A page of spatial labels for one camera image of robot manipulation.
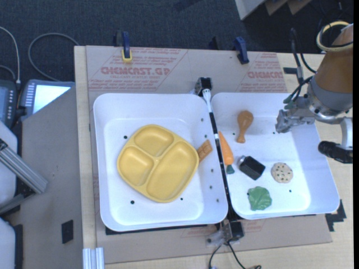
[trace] yellow plate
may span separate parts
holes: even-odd
[[[170,130],[148,125],[127,141],[117,158],[120,176],[157,202],[175,200],[197,170],[197,151]]]

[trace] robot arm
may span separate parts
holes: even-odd
[[[326,47],[322,43],[323,34],[336,26],[344,26],[341,33]],[[342,144],[322,142],[319,151],[343,163],[352,163],[353,134],[352,119],[338,117],[353,107],[353,24],[334,22],[326,25],[317,36],[317,45],[326,51],[318,71],[287,98],[287,105],[280,110],[275,129],[286,133],[293,126],[312,124],[318,120],[342,127]],[[300,89],[308,84],[307,93],[299,96]]]

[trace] white tray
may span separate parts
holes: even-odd
[[[227,212],[213,129],[202,98],[190,94],[103,94],[94,103],[99,167],[100,214],[114,231],[132,231],[221,222]],[[152,201],[119,176],[116,160],[139,128],[157,124],[197,149],[209,139],[213,151],[199,165],[181,196],[170,203]]]
[[[227,174],[231,202],[238,215],[245,219],[278,216],[323,214],[339,206],[338,191],[326,157],[318,152],[320,142],[316,127],[302,125],[291,132],[275,131],[277,115],[288,94],[219,93],[211,101],[217,128],[221,131],[235,158],[234,174]],[[238,143],[237,116],[249,110],[254,120],[246,132],[246,142]],[[252,156],[266,166],[262,176],[253,180],[236,165],[241,156]],[[293,170],[289,183],[278,183],[271,176],[274,163],[286,163]],[[250,208],[247,191],[266,188],[272,204],[265,210]]]

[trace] cracker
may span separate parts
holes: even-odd
[[[206,140],[198,149],[197,149],[197,153],[198,153],[198,157],[199,157],[199,162],[201,162],[202,160],[204,160],[204,158],[206,156],[208,156],[211,151],[213,151],[212,145],[210,143],[209,140]]]
[[[293,178],[293,171],[286,163],[275,163],[270,173],[279,183],[288,183]]]

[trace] toy cookie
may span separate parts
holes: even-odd
[[[286,163],[275,163],[270,173],[279,183],[288,183],[293,178],[293,171]]]

